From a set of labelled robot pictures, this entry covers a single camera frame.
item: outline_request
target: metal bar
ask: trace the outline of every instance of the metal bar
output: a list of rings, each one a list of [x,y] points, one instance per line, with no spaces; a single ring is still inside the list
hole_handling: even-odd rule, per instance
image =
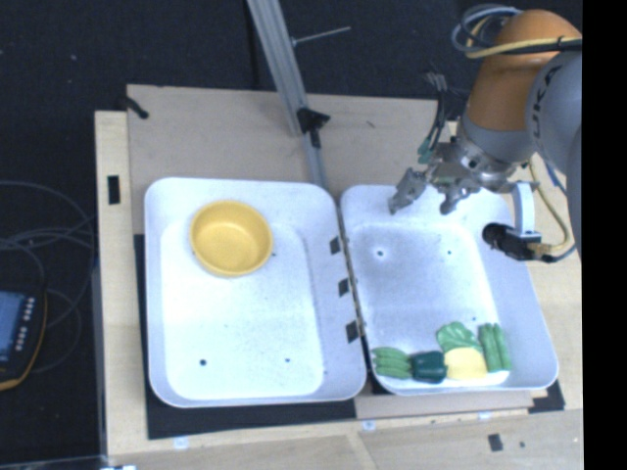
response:
[[[326,189],[320,150],[303,134],[298,122],[297,112],[301,108],[308,108],[309,104],[279,1],[247,0],[247,2],[264,47],[274,85],[287,109],[290,130],[303,139],[311,181]]]

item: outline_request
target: yellow bowl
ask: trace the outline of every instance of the yellow bowl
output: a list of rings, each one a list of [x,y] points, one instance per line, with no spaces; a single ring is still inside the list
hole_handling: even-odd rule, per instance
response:
[[[272,254],[272,231],[259,211],[224,200],[199,209],[192,218],[189,241],[198,261],[226,277],[246,275]]]

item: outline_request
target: black bracket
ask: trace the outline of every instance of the black bracket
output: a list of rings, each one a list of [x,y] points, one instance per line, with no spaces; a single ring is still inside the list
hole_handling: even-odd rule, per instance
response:
[[[310,110],[309,108],[301,108],[298,112],[296,112],[296,117],[298,117],[298,123],[301,125],[301,131],[303,134],[310,134],[312,146],[314,148],[320,148],[319,130],[322,129],[331,117],[329,115]]]

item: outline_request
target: wooden table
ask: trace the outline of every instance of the wooden table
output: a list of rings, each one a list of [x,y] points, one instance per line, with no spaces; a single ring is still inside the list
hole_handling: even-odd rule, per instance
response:
[[[301,141],[272,92],[128,87],[149,112],[97,112],[96,151],[104,326],[107,446],[111,464],[138,468],[583,468],[582,294],[577,255],[531,263],[554,340],[565,410],[529,414],[548,392],[432,396],[419,405],[367,392],[355,420],[149,440],[133,235],[143,193],[166,175],[307,181]],[[435,102],[310,95],[331,115],[322,129],[329,192],[396,184]],[[529,179],[525,171],[518,178]],[[556,189],[548,195],[567,217]],[[559,230],[538,201],[537,229]]]

